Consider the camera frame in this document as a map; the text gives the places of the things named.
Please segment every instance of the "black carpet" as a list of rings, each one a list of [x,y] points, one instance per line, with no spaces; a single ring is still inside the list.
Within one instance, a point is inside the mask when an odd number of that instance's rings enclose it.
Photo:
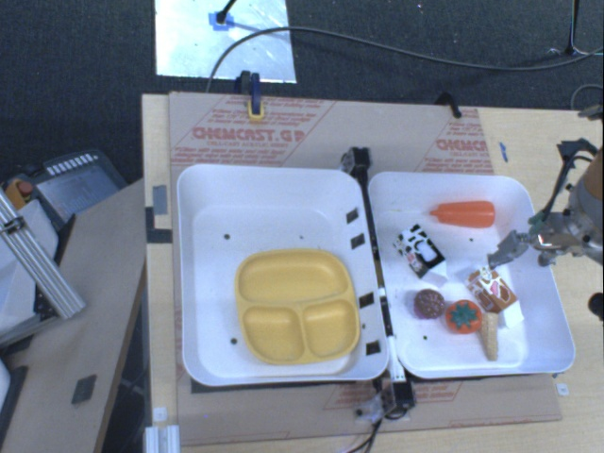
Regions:
[[[555,62],[572,0],[286,0],[291,25],[316,26],[436,57],[493,65]],[[602,45],[603,0],[580,0],[576,44]],[[142,175],[141,95],[201,91],[203,79],[155,74],[154,0],[0,0],[0,178],[87,147],[127,181]],[[554,71],[504,74],[401,57],[308,34],[293,36],[298,83],[264,93],[568,109],[602,81],[602,57]],[[216,82],[214,92],[231,92]],[[601,101],[582,92],[579,107]]]

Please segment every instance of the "orange object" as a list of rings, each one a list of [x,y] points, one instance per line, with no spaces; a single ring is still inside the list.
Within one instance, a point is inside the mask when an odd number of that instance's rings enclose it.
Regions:
[[[490,201],[442,203],[430,214],[441,223],[458,227],[487,228],[495,222],[495,207]]]
[[[458,300],[445,312],[446,324],[460,334],[471,334],[482,325],[482,311],[470,300]]]

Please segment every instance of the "wooden table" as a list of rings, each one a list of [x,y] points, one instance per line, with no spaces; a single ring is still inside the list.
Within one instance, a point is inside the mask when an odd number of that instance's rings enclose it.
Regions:
[[[165,95],[143,97],[145,205],[153,206],[154,183],[169,179],[169,106]],[[556,144],[586,138],[602,143],[600,123],[575,112],[527,109],[479,109],[480,121],[496,174],[511,176],[529,191],[535,208],[551,194],[560,167]],[[506,146],[508,161],[500,152]],[[579,173],[570,176],[576,180]],[[171,227],[169,214],[156,216],[156,227]],[[167,409],[166,421],[176,423],[176,368],[172,253],[160,244],[147,246],[151,347],[152,406]],[[602,268],[581,258],[563,257],[554,267],[562,303],[576,344],[574,365],[557,383],[567,386],[561,397],[562,421],[481,428],[384,433],[377,436],[375,452],[483,452],[483,451],[599,451],[600,422],[604,417],[602,324],[587,309],[587,301],[602,288]],[[205,452],[335,452],[346,451],[363,437],[340,436],[230,445],[183,447],[187,453]]]

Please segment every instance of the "yellow plate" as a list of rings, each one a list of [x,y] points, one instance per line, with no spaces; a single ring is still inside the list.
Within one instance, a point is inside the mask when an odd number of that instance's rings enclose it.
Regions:
[[[237,270],[235,296],[245,342],[262,361],[328,361],[348,354],[359,341],[350,275],[328,252],[254,254]]]

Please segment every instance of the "red tomato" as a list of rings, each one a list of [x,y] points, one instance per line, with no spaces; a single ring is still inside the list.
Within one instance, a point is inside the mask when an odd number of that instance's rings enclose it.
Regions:
[[[449,306],[445,318],[449,328],[460,334],[476,332],[482,325],[482,311],[470,300],[458,300]]]

